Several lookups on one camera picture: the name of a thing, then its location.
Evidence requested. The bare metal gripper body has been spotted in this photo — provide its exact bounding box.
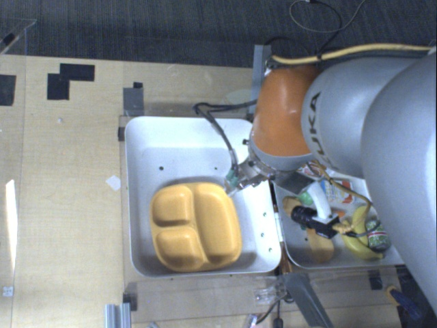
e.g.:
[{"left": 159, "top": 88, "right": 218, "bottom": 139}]
[{"left": 226, "top": 159, "right": 275, "bottom": 196}]

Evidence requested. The white packet with red print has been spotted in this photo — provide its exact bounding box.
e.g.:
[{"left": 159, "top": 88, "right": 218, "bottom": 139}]
[{"left": 296, "top": 161, "right": 326, "bottom": 178}]

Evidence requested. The orange divided plate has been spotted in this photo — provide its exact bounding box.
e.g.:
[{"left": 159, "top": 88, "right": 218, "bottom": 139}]
[{"left": 149, "top": 182, "right": 244, "bottom": 274}]

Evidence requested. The white plastic tray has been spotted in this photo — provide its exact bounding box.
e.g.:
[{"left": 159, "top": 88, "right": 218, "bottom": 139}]
[
  {"left": 272, "top": 169, "right": 406, "bottom": 271},
  {"left": 124, "top": 115, "right": 283, "bottom": 279}
]

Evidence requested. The white and orange carton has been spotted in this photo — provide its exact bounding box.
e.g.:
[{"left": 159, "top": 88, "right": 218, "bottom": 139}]
[{"left": 320, "top": 178, "right": 356, "bottom": 207}]

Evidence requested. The yellow banana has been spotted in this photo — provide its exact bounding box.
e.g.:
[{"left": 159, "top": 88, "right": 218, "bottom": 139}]
[{"left": 341, "top": 204, "right": 385, "bottom": 261}]

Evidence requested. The green and red can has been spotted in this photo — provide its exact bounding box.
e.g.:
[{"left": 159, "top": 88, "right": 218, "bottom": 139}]
[{"left": 365, "top": 219, "right": 391, "bottom": 253}]

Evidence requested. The black cylinder on white bracket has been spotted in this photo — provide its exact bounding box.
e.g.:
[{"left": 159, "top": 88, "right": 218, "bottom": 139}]
[{"left": 290, "top": 180, "right": 341, "bottom": 240}]

